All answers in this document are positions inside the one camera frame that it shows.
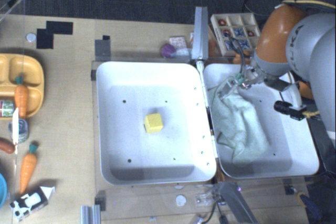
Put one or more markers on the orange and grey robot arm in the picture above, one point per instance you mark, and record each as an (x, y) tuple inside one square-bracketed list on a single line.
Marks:
[(312, 42)]

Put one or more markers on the pale green towel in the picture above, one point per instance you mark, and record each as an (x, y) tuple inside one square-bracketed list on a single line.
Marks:
[(236, 123)]

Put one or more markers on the white plastic tray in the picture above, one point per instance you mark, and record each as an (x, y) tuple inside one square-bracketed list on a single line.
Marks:
[(131, 81), (288, 144)]

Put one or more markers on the purple grapes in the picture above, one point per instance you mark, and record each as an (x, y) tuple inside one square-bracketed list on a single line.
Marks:
[(168, 50)]

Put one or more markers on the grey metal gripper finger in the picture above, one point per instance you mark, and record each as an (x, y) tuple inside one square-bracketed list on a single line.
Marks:
[(234, 91), (225, 89)]

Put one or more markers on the brown sausage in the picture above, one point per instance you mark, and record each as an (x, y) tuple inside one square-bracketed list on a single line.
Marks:
[(6, 146)]

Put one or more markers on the blue cross piece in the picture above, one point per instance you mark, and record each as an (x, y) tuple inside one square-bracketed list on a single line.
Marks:
[(239, 32), (243, 44), (229, 45)]

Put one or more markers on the clear plastic bottle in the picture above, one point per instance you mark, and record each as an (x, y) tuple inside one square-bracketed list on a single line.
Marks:
[(22, 129)]

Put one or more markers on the wooden compartment box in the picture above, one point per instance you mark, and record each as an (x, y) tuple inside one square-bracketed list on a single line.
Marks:
[(236, 25)]

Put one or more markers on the yellow cube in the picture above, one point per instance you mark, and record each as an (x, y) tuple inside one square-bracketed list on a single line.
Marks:
[(153, 123)]

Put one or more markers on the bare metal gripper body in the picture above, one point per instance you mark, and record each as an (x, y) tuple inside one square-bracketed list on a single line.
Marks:
[(250, 77)]

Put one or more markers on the black cylinder on white bracket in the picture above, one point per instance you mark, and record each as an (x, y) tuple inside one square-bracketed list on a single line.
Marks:
[(287, 108)]

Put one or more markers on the white and pink packet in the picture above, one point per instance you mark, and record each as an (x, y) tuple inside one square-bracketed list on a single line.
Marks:
[(178, 42)]

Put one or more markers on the blue bowl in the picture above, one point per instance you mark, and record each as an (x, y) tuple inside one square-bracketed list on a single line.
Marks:
[(2, 190)]

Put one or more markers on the orange carrot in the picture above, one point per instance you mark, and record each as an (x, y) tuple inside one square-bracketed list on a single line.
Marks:
[(27, 168), (21, 98)]

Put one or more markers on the white round disc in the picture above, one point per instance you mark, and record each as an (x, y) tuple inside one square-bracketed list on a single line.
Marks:
[(180, 200), (31, 37)]

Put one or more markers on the red and green can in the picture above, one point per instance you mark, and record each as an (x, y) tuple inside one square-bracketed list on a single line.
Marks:
[(6, 108)]

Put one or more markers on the cow print milk carton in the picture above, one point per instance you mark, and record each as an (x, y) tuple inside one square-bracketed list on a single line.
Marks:
[(30, 203)]

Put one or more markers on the orange divided plate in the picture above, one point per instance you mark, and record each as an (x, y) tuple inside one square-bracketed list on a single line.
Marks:
[(29, 68)]

